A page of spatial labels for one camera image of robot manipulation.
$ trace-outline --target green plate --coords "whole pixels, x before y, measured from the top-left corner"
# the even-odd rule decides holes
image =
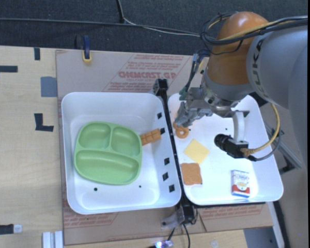
[[[123,185],[139,175],[142,160],[140,136],[122,125],[93,121],[79,131],[74,166],[84,178]]]

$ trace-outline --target cardboard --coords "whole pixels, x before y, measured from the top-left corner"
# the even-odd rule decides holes
[[[60,104],[62,98],[75,91],[150,92],[156,79],[167,79],[168,96],[179,92],[187,83],[192,56],[92,52],[92,61],[82,60],[81,50],[57,50],[57,94],[63,191],[65,245],[113,240],[167,237],[172,229],[162,228],[161,221],[175,212],[175,207],[116,213],[81,215],[67,202]],[[201,64],[205,67],[207,59]],[[197,74],[191,87],[200,84]],[[198,209],[190,234],[226,231],[250,227],[272,226],[266,204]],[[177,229],[175,235],[183,234]]]

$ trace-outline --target red and white carton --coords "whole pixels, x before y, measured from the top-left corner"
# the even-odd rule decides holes
[[[234,196],[250,196],[249,173],[239,170],[232,170],[232,195]]]

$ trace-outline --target yellow sticky note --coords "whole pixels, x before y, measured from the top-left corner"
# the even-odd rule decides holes
[[[197,162],[198,164],[201,164],[201,162],[203,162],[206,156],[208,155],[209,150],[201,143],[199,143],[197,140],[192,139],[192,141],[188,144],[188,146],[184,150],[184,153],[193,161]]]

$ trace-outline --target wooden table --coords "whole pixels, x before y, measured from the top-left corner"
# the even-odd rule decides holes
[[[41,247],[43,232],[63,230],[57,97],[42,97],[40,78],[56,77],[55,49],[0,46],[0,225],[21,224],[22,233],[0,235],[0,247]],[[53,131],[36,131],[35,113]],[[243,230],[193,234],[191,247],[246,248]],[[187,247],[186,235],[173,236]],[[156,238],[70,247],[148,247]]]

